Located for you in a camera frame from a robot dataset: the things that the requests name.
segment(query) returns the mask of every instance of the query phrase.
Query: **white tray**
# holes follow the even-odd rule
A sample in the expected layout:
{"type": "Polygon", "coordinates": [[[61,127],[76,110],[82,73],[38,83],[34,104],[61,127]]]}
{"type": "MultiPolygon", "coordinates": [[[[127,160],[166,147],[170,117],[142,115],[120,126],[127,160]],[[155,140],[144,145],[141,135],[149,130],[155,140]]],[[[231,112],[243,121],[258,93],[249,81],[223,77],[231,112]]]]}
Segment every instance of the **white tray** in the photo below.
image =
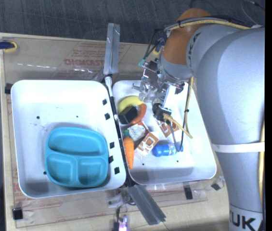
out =
{"type": "MultiPolygon", "coordinates": [[[[138,96],[139,91],[132,88],[133,83],[136,86],[140,85],[140,81],[129,80],[114,84],[113,94],[117,108],[122,98],[130,95],[138,96]]],[[[172,110],[171,115],[180,124],[183,123],[187,86],[186,84],[180,94],[170,95],[167,98],[166,108],[172,110]]],[[[165,138],[154,120],[152,105],[146,104],[147,111],[143,121],[149,130],[158,132],[161,140],[168,139],[173,142],[172,135],[165,138]]],[[[127,127],[127,125],[120,125],[121,131],[127,127]]],[[[212,178],[216,173],[216,162],[194,93],[192,93],[189,103],[188,128],[193,139],[184,134],[183,152],[162,157],[155,157],[151,152],[142,160],[135,157],[133,169],[130,170],[133,180],[138,184],[150,185],[212,178]]],[[[181,141],[181,131],[175,132],[175,137],[176,141],[181,141]]]]}
{"type": "Polygon", "coordinates": [[[19,186],[25,195],[44,198],[115,189],[124,184],[126,172],[104,85],[81,80],[21,80],[13,85],[11,98],[19,186]],[[113,162],[101,186],[63,187],[44,174],[46,139],[57,127],[88,128],[105,137],[113,162]]]}

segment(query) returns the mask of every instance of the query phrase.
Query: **toy carrot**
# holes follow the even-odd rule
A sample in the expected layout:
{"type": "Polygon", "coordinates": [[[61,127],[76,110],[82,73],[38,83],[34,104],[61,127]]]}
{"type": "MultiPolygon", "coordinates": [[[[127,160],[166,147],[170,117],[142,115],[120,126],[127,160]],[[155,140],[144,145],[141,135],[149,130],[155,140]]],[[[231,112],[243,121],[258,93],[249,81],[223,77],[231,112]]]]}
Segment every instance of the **toy carrot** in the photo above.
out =
{"type": "Polygon", "coordinates": [[[140,122],[143,119],[145,112],[146,112],[146,104],[142,103],[140,104],[138,115],[130,122],[130,124],[134,125],[140,122]]]}
{"type": "Polygon", "coordinates": [[[125,155],[126,155],[128,167],[132,169],[134,164],[134,149],[135,149],[134,141],[132,140],[131,137],[126,137],[123,140],[123,145],[125,148],[125,155]]]}

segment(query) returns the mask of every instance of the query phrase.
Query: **wooden table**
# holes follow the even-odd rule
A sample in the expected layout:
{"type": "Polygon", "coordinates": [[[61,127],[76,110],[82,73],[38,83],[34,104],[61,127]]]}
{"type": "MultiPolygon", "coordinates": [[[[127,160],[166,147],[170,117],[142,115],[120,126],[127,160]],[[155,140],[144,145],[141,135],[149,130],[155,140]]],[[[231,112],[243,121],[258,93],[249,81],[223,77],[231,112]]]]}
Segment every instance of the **wooden table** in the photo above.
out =
{"type": "MultiPolygon", "coordinates": [[[[14,38],[17,39],[33,39],[33,40],[45,40],[58,41],[68,40],[69,42],[81,42],[83,46],[99,45],[104,42],[91,41],[91,40],[79,40],[79,39],[63,39],[63,38],[51,38],[51,37],[39,37],[29,35],[17,35],[0,33],[0,41],[14,38]]],[[[146,45],[141,44],[120,44],[120,59],[119,59],[119,72],[118,76],[114,76],[114,82],[123,79],[133,79],[139,77],[142,73],[141,68],[135,70],[139,59],[145,53],[146,45]]],[[[113,223],[115,221],[115,215],[113,212],[107,213],[107,215],[95,215],[91,218],[66,218],[66,221],[58,220],[57,222],[27,226],[25,223],[16,223],[13,219],[13,211],[15,203],[21,202],[21,190],[17,189],[17,168],[15,168],[15,146],[13,141],[13,123],[11,122],[11,100],[10,95],[5,93],[7,83],[13,84],[15,81],[24,78],[38,78],[40,76],[47,78],[47,73],[38,72],[37,76],[34,76],[32,71],[28,71],[28,68],[11,69],[6,68],[4,64],[4,55],[6,53],[0,50],[0,105],[1,105],[1,121],[2,121],[2,146],[3,146],[3,176],[4,176],[4,202],[5,202],[5,225],[6,230],[35,230],[35,231],[52,231],[52,230],[90,230],[90,231],[105,231],[112,230],[113,223]]],[[[18,64],[24,65],[25,59],[18,59],[18,64]]],[[[51,73],[50,76],[64,72],[63,68],[54,68],[56,73],[51,73]]],[[[220,165],[217,161],[217,176],[222,175],[220,165]]],[[[202,182],[204,187],[210,184],[209,181],[202,182]]],[[[135,231],[142,230],[189,230],[189,231],[227,231],[228,230],[228,214],[229,214],[229,202],[226,186],[218,191],[208,191],[207,198],[204,201],[194,201],[192,203],[186,203],[186,201],[175,200],[175,196],[168,194],[168,199],[173,197],[173,206],[171,204],[163,205],[162,211],[166,215],[166,222],[159,223],[158,225],[149,226],[146,220],[137,209],[136,206],[130,206],[122,215],[128,216],[129,228],[135,231]]],[[[45,209],[43,218],[44,223],[47,222],[47,215],[52,212],[53,209],[45,209]]],[[[72,209],[65,209],[66,216],[72,211],[72,209]]],[[[36,218],[36,213],[28,211],[27,215],[32,214],[32,220],[36,218]]]]}

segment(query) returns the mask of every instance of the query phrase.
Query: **blue clamp handle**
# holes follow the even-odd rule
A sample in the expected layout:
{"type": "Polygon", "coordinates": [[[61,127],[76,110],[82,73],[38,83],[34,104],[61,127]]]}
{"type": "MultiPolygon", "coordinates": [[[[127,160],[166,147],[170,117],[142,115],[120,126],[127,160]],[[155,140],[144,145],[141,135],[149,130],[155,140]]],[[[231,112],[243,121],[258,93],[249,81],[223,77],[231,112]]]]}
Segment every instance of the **blue clamp handle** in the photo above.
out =
{"type": "Polygon", "coordinates": [[[0,50],[2,49],[10,49],[14,48],[15,46],[10,42],[0,42],[0,50]]]}

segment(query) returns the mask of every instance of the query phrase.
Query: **white band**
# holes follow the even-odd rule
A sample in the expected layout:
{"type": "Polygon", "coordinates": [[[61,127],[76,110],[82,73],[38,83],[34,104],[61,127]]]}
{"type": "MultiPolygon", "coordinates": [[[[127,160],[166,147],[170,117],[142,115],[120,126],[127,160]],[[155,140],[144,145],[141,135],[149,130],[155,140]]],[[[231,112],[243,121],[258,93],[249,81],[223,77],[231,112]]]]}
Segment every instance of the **white band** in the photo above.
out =
{"type": "Polygon", "coordinates": [[[249,143],[249,144],[212,144],[216,152],[221,153],[244,153],[244,152],[264,152],[265,142],[249,143]]]}

